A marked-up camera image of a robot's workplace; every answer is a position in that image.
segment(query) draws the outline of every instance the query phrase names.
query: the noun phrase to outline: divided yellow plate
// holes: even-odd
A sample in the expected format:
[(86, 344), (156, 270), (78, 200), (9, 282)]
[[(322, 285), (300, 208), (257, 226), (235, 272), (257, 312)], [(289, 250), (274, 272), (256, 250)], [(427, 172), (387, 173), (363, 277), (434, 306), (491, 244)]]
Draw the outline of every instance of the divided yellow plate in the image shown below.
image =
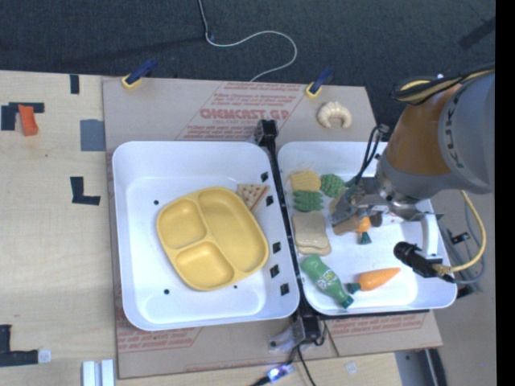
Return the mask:
[(185, 195), (158, 214), (159, 240), (175, 271), (196, 290), (215, 290), (249, 276), (269, 247), (241, 198), (224, 187)]

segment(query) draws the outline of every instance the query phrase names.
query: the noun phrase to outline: toy bottle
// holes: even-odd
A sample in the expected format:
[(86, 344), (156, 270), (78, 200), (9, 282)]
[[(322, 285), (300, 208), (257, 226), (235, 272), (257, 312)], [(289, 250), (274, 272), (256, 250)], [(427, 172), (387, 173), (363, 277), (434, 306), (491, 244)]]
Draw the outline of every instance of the toy bottle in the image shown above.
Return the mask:
[(354, 299), (345, 293), (336, 273), (320, 260), (318, 254), (306, 257), (300, 264), (300, 268), (306, 272), (320, 290), (327, 296), (336, 299), (344, 309), (347, 309), (354, 302)]

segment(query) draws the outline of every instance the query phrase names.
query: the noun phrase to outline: bottle label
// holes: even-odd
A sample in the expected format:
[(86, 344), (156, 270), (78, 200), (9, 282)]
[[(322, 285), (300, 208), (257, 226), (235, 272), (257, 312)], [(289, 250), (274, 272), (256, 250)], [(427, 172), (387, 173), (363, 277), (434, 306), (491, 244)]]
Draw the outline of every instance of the bottle label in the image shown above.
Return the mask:
[(316, 285), (321, 290), (326, 290), (328, 288), (328, 286), (330, 286), (331, 283), (333, 283), (337, 280), (338, 280), (338, 277), (335, 275), (335, 273), (332, 270), (328, 269), (325, 272), (323, 272), (322, 276), (320, 276), (317, 279)]

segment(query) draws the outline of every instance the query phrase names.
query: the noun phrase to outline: white cable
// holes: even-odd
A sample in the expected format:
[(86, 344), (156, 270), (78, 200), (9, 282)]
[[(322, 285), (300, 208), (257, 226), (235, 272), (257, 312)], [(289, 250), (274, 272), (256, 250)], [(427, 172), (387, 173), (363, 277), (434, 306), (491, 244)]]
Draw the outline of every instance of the white cable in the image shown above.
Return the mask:
[(279, 66), (276, 68), (271, 68), (270, 70), (266, 70), (265, 72), (259, 73), (257, 76), (253, 77), (250, 81), (255, 81), (255, 80), (259, 79), (260, 77), (263, 77), (265, 74), (269, 74), (271, 72), (276, 72), (277, 70), (287, 68), (287, 67), (291, 66), (297, 59), (297, 46), (296, 46), (295, 42), (293, 41), (293, 39), (290, 36), (285, 35), (284, 33), (281, 33), (280, 31), (275, 31), (275, 30), (259, 31), (258, 33), (254, 33), (253, 35), (245, 37), (244, 39), (237, 41), (235, 43), (219, 44), (219, 43), (213, 42), (209, 38), (208, 20), (206, 19), (206, 16), (204, 13), (204, 5), (202, 4), (202, 0), (197, 0), (197, 2), (199, 3), (200, 15), (202, 16), (202, 21), (204, 23), (204, 29), (205, 29), (204, 37), (206, 38), (206, 41), (214, 47), (222, 47), (222, 48), (235, 47), (235, 46), (238, 46), (239, 44), (242, 44), (242, 43), (246, 42), (247, 40), (253, 39), (254, 37), (257, 37), (259, 35), (279, 35), (279, 36), (287, 39), (291, 43), (291, 45), (293, 46), (294, 54), (293, 54), (292, 59), (289, 62), (283, 64), (282, 66)]

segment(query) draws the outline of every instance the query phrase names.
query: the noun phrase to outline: black fabric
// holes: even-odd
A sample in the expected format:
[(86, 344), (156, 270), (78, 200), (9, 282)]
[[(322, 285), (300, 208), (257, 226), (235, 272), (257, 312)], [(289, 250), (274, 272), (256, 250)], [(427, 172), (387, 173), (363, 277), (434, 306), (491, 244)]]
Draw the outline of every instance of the black fabric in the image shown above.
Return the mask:
[[(404, 106), (393, 84), (495, 61), (496, 0), (204, 0), (217, 43), (257, 31), (289, 35), (295, 63), (260, 81), (365, 86), (379, 123)], [(159, 61), (154, 77), (250, 80), (287, 62), (277, 35), (235, 48), (204, 40), (196, 0), (0, 0), (0, 69), (125, 76)]]

